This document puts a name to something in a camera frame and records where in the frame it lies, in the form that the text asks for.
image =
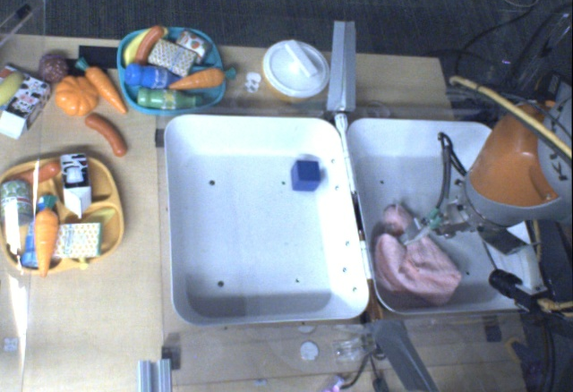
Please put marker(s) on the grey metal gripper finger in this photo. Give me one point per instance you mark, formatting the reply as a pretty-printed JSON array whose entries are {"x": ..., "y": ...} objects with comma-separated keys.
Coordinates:
[
  {"x": 414, "y": 237},
  {"x": 416, "y": 224}
]

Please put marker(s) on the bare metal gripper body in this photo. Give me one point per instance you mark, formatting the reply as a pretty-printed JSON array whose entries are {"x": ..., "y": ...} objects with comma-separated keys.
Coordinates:
[{"x": 454, "y": 220}]

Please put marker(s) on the pink cloth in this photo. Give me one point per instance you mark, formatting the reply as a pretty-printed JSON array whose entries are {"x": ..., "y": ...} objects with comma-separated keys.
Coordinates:
[{"x": 416, "y": 269}]

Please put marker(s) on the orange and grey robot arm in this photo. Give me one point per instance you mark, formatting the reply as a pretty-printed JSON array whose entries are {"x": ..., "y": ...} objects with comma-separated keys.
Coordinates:
[{"x": 506, "y": 166}]

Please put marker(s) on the white plastic tray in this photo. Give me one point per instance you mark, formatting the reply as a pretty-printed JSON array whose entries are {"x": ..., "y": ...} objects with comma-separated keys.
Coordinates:
[
  {"x": 250, "y": 238},
  {"x": 403, "y": 157}
]

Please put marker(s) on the blue cube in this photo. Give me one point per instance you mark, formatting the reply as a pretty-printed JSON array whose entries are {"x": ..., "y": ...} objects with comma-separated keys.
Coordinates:
[{"x": 306, "y": 175}]

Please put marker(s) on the yellow tub with white lid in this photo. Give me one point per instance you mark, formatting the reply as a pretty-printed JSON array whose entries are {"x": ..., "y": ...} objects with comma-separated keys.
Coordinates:
[{"x": 295, "y": 68}]

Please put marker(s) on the orange carrot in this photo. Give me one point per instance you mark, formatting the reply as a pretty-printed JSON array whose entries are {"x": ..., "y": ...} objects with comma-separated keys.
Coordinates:
[
  {"x": 46, "y": 233},
  {"x": 199, "y": 79},
  {"x": 105, "y": 88}
]

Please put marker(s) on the green bottle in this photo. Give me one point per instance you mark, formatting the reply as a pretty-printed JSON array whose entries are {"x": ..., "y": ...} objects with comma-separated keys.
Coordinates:
[{"x": 163, "y": 98}]

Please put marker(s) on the white can with orange print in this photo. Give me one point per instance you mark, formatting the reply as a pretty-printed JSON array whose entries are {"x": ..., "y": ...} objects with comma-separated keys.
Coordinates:
[{"x": 194, "y": 43}]

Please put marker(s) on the patterned white carton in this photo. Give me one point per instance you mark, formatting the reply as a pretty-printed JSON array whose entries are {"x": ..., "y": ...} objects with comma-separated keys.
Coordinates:
[
  {"x": 172, "y": 57},
  {"x": 79, "y": 240}
]

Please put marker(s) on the yellow divided plate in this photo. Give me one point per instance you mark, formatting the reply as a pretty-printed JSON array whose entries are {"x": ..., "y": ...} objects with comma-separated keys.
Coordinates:
[{"x": 109, "y": 202}]

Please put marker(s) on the blue bottle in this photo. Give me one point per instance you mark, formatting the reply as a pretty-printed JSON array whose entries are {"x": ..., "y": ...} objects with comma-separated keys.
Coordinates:
[
  {"x": 29, "y": 253},
  {"x": 147, "y": 76}
]

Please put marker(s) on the blue divided plate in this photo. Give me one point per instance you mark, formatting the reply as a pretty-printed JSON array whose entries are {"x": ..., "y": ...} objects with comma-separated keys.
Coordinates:
[{"x": 127, "y": 90}]

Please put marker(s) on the orange sausage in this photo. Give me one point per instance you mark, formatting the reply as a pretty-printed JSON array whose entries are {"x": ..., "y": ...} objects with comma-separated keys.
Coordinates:
[
  {"x": 45, "y": 173},
  {"x": 147, "y": 43},
  {"x": 107, "y": 135}
]

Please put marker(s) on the cow print milk carton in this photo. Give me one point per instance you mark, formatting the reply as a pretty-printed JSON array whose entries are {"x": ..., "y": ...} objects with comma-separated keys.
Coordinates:
[
  {"x": 27, "y": 106},
  {"x": 76, "y": 184}
]

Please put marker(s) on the orange pumpkin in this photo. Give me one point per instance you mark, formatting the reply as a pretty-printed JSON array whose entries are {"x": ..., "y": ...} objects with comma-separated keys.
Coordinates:
[{"x": 76, "y": 96}]

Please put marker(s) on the brown round ball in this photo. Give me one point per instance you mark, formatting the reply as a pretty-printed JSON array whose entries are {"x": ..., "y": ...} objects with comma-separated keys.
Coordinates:
[{"x": 52, "y": 67}]

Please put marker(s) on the green print can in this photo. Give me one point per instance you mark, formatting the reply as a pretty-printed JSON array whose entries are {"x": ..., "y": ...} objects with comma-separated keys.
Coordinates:
[{"x": 15, "y": 207}]

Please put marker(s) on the yellow green banana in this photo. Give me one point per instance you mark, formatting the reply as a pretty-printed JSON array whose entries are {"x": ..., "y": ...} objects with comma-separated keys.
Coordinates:
[{"x": 9, "y": 88}]

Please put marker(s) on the black cylinder on white bracket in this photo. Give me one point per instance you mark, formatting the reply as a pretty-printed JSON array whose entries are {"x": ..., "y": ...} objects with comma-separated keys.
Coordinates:
[{"x": 515, "y": 285}]

